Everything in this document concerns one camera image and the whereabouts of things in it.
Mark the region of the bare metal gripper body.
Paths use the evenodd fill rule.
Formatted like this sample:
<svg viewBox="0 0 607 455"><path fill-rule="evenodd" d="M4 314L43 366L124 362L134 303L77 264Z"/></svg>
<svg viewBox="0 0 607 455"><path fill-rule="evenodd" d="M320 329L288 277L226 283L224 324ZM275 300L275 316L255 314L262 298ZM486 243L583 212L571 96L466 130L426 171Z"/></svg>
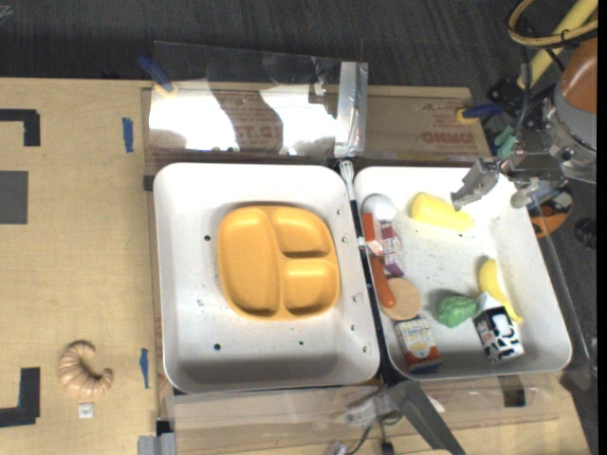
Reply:
<svg viewBox="0 0 607 455"><path fill-rule="evenodd" d="M551 111L537 131L524 136L523 148L500 161L500 169L520 182L536 177L595 184L597 160L597 116L582 112L562 117Z"/></svg>

